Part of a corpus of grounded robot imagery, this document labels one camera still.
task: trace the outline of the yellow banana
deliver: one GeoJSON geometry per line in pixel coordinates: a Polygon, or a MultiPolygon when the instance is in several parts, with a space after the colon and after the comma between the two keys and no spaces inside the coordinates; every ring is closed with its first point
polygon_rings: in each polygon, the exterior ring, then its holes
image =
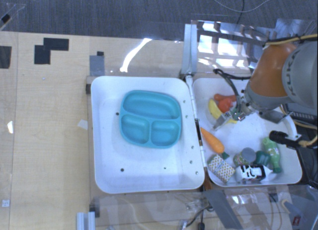
{"type": "MultiPolygon", "coordinates": [[[[212,114],[212,116],[217,120],[222,112],[221,110],[218,108],[218,105],[216,104],[216,102],[213,99],[210,99],[209,101],[209,105],[208,105],[209,111],[212,114]]],[[[237,121],[233,120],[233,119],[229,119],[228,123],[236,123],[237,121]]]]}

